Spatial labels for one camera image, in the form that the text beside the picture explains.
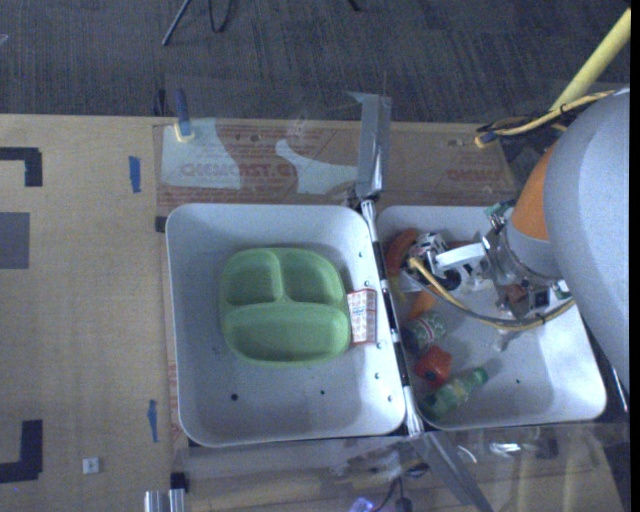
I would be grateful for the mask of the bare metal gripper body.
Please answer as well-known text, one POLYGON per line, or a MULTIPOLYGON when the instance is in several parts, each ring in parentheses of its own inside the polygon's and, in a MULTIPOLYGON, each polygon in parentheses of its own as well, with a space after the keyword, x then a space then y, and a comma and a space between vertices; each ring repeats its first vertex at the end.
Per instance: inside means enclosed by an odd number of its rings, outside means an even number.
POLYGON ((571 305, 551 244, 519 231, 511 216, 513 202, 499 202, 485 210, 490 229, 482 239, 484 275, 491 279, 498 305, 519 321, 537 316, 550 319, 571 305))

